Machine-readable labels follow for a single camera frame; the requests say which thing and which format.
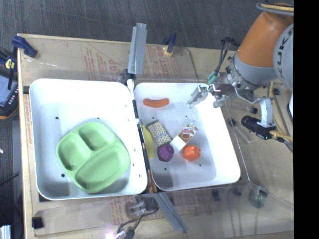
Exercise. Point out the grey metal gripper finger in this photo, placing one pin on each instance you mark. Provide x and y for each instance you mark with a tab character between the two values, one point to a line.
198	96
218	101

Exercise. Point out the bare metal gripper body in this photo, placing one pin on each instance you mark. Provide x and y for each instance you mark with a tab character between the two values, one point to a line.
224	88

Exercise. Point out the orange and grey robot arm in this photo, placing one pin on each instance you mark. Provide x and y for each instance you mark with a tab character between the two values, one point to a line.
259	43

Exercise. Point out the orange sausage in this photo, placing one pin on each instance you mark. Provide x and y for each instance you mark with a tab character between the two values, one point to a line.
155	102

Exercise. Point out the white and brown carton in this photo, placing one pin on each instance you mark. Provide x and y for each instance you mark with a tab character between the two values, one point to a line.
184	137

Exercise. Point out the cream patterned carton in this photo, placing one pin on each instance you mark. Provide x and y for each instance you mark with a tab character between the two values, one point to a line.
159	133

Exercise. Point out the white plastic tray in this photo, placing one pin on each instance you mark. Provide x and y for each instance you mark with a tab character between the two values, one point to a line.
74	101
216	158

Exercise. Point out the orange bell pepper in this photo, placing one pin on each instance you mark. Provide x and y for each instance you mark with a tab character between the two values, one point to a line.
192	153

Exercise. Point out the yellow banana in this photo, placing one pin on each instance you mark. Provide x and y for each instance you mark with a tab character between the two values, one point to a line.
149	143

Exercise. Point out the green divided plate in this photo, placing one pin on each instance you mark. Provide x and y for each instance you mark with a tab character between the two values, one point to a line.
97	160

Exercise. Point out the brown cardboard board red print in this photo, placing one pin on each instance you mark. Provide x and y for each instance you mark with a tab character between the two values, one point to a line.
74	56

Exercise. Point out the black cylinder on white bracket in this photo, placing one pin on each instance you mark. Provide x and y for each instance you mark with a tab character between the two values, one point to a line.
256	126

